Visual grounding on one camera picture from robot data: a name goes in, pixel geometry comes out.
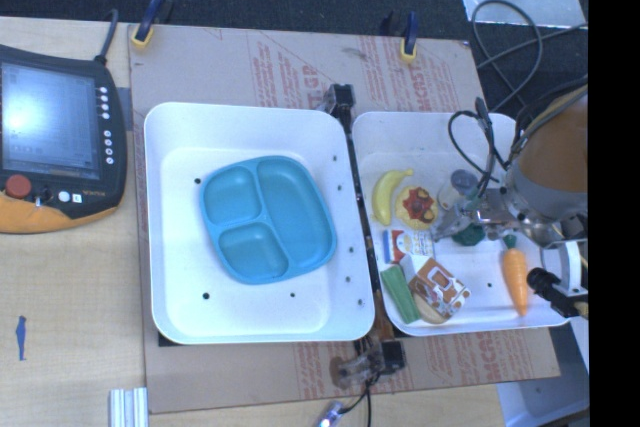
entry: white tray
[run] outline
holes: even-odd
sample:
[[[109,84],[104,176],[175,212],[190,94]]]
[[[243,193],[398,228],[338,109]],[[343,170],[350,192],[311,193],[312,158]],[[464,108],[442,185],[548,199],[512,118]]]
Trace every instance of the white tray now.
[[[390,264],[385,262],[383,226],[372,215],[371,193],[378,178],[390,169],[413,168],[413,176],[406,177],[396,194],[407,185],[422,185],[433,197],[456,169],[475,172],[459,155],[449,139],[447,124],[451,114],[427,112],[368,112],[356,118],[353,141],[358,160],[358,171],[368,212],[378,271]],[[496,147],[503,157],[514,134],[514,121],[503,115],[492,115]],[[484,168],[487,142],[477,122],[460,116],[453,123],[458,145],[469,158]],[[496,165],[494,176],[501,176]],[[441,209],[438,219],[442,219]],[[392,222],[391,226],[403,226]],[[527,256],[529,268],[540,267],[538,246],[518,234],[518,247]],[[456,244],[451,238],[442,239],[434,246],[435,258],[471,290],[462,309],[443,324],[430,324],[417,320],[403,322],[391,297],[382,288],[385,308],[395,326],[413,336],[450,333],[495,331],[500,329],[532,328],[560,325],[567,321],[551,309],[549,302],[529,292],[529,308],[524,317],[518,316],[501,274],[500,258],[504,251],[501,241],[487,239],[473,247]]]
[[[154,322],[180,344],[346,341],[364,336],[374,304],[342,126],[313,110],[164,103],[144,125]],[[303,164],[333,219],[322,267],[277,283],[243,284],[218,259],[196,180],[267,155]]]

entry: toy carrot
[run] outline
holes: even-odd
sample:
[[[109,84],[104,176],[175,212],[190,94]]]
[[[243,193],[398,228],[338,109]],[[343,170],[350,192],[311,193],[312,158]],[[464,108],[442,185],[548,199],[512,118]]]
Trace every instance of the toy carrot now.
[[[520,315],[526,315],[529,291],[527,287],[527,258],[522,251],[516,249],[515,235],[506,235],[502,240],[507,245],[507,250],[502,257],[504,280],[516,310]]]

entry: toy banana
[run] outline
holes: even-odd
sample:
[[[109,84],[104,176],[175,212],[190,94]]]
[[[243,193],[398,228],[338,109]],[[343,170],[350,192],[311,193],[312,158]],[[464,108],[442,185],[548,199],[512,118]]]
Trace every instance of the toy banana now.
[[[405,176],[413,175],[413,169],[392,169],[383,174],[373,187],[371,203],[375,218],[389,226],[391,224],[391,196]]]

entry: blue plate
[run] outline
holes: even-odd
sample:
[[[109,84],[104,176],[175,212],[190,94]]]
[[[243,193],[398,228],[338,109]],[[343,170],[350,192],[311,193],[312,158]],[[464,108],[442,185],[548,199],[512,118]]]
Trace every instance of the blue plate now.
[[[324,265],[336,248],[327,206],[309,171],[284,156],[210,174],[200,210],[218,256],[238,281],[274,283]]]

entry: toy pizza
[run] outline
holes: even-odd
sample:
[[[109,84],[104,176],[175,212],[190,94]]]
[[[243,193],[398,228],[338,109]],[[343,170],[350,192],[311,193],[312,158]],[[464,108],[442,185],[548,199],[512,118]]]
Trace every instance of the toy pizza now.
[[[438,217],[438,202],[424,187],[408,186],[396,198],[395,214],[414,230],[428,230]]]

